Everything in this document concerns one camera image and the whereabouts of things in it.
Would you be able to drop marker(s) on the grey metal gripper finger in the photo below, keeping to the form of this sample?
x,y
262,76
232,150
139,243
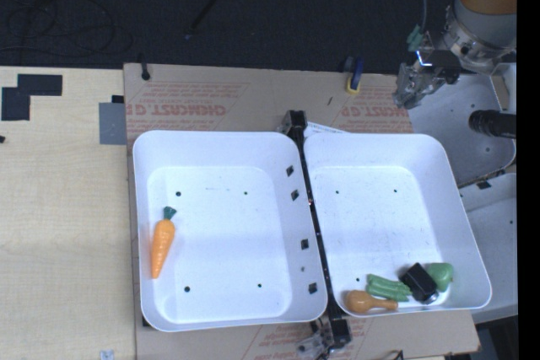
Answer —
x,y
404,85
426,89

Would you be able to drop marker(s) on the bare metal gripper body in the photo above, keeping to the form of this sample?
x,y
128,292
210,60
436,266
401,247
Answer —
x,y
472,55

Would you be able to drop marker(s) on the white paper sheet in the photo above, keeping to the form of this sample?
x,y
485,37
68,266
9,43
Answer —
x,y
327,128

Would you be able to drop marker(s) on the white plastic tray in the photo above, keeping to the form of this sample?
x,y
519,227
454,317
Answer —
x,y
379,223
223,240

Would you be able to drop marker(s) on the green pepper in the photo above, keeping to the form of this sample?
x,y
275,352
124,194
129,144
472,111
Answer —
x,y
443,275

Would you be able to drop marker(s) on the black box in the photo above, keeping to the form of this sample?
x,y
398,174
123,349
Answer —
x,y
418,281

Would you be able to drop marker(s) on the green beans bundle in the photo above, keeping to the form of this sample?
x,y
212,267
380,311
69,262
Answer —
x,y
386,287

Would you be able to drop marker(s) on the brown cardboard board red print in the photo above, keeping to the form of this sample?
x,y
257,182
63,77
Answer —
x,y
198,105

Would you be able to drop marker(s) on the tan drumstick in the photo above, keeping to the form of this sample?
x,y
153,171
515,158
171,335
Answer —
x,y
361,302

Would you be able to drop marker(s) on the orange carrot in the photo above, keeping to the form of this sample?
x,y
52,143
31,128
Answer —
x,y
162,242

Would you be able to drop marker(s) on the black cylinder on white bracket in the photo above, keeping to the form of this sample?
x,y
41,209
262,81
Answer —
x,y
493,124

